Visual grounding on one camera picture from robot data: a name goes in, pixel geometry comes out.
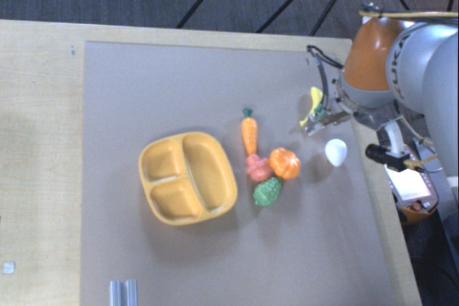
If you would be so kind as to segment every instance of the wooden table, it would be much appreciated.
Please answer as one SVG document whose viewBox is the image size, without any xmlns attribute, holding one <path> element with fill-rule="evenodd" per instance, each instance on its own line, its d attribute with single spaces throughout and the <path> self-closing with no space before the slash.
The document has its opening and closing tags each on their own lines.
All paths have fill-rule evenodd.
<svg viewBox="0 0 459 306">
<path fill-rule="evenodd" d="M 2 305 L 79 305 L 85 42 L 303 52 L 309 37 L 0 21 Z M 344 62 L 351 42 L 314 38 Z M 384 169 L 364 157 L 374 132 L 352 124 L 394 298 L 421 305 Z"/>
</svg>

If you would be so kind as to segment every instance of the white egg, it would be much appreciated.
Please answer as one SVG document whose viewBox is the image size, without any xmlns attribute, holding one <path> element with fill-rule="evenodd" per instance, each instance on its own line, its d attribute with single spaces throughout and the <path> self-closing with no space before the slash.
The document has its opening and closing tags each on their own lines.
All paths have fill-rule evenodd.
<svg viewBox="0 0 459 306">
<path fill-rule="evenodd" d="M 347 155 L 347 147 L 341 139 L 332 139 L 325 145 L 325 155 L 330 163 L 339 167 L 343 164 Z"/>
</svg>

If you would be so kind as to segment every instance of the orange carrot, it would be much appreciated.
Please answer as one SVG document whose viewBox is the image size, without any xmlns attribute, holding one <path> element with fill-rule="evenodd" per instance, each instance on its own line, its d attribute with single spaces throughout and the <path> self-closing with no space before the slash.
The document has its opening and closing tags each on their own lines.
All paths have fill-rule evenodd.
<svg viewBox="0 0 459 306">
<path fill-rule="evenodd" d="M 252 110 L 244 109 L 245 119 L 241 123 L 242 141 L 244 142 L 247 155 L 257 152 L 257 122 L 252 118 Z"/>
</svg>

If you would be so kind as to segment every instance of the pink toy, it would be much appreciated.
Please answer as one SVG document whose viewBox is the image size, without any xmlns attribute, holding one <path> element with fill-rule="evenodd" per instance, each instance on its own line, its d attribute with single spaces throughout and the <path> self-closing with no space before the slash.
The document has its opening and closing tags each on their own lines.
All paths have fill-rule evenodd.
<svg viewBox="0 0 459 306">
<path fill-rule="evenodd" d="M 270 161 L 267 158 L 260 158 L 253 153 L 247 157 L 246 162 L 246 172 L 255 182 L 259 183 L 261 181 L 268 180 L 273 174 L 273 170 L 270 167 Z"/>
</svg>

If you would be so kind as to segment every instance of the yellow tray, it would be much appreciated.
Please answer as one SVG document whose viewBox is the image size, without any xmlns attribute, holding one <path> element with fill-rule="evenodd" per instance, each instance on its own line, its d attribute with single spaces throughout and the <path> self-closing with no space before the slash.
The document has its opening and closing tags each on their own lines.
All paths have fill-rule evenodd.
<svg viewBox="0 0 459 306">
<path fill-rule="evenodd" d="M 209 134 L 158 140 L 143 149 L 138 169 L 151 210 L 166 224 L 205 221 L 226 213 L 236 202 L 230 162 Z"/>
</svg>

